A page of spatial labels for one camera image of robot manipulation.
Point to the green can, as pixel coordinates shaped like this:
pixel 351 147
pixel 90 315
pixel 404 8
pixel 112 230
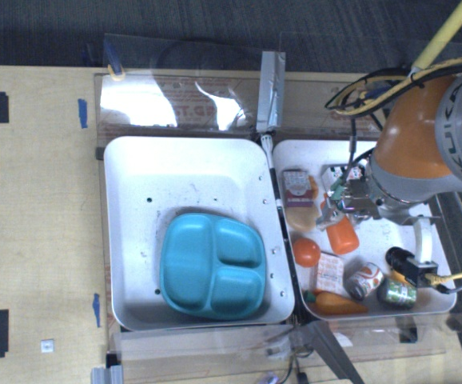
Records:
pixel 398 293

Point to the white and orange packet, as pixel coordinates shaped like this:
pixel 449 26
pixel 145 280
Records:
pixel 330 272

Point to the beige toy bread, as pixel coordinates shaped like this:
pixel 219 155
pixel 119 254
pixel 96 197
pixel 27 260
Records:
pixel 301 219

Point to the orange plastic bottle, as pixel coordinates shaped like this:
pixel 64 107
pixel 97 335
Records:
pixel 343 236

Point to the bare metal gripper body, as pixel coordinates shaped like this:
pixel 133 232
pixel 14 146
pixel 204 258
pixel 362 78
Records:
pixel 361 196

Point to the white and orange can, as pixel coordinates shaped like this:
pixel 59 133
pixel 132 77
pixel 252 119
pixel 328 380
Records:
pixel 366 280

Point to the orange toy ball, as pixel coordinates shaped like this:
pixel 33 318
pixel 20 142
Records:
pixel 306 252

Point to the orange toy carrot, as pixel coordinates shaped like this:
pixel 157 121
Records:
pixel 337 304

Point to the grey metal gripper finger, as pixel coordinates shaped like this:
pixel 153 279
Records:
pixel 327 217

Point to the blue divided plate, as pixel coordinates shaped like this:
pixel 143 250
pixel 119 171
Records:
pixel 211 266

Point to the black cylinder on white bracket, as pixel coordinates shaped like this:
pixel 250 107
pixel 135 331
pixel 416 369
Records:
pixel 409 264

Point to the white plastic tray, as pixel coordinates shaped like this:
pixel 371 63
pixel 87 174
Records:
pixel 387 238
pixel 143 182

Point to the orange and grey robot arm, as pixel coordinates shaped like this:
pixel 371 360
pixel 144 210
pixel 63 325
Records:
pixel 415 142

